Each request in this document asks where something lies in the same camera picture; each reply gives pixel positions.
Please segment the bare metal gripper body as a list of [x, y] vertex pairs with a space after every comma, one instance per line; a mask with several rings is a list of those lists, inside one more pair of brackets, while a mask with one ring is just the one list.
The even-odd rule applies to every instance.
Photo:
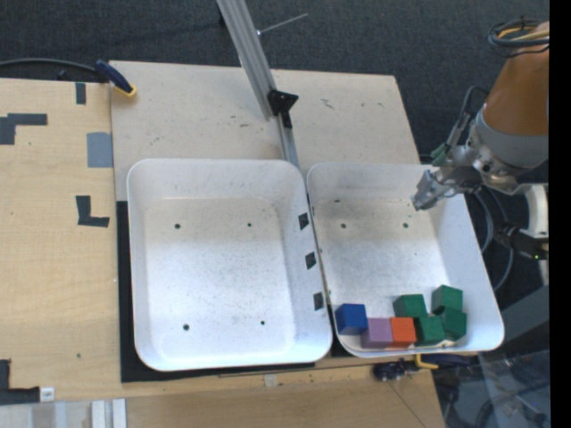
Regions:
[[483, 186], [512, 194], [520, 169], [506, 165], [476, 138], [464, 144], [441, 144], [433, 151], [433, 177], [439, 195], [475, 193]]

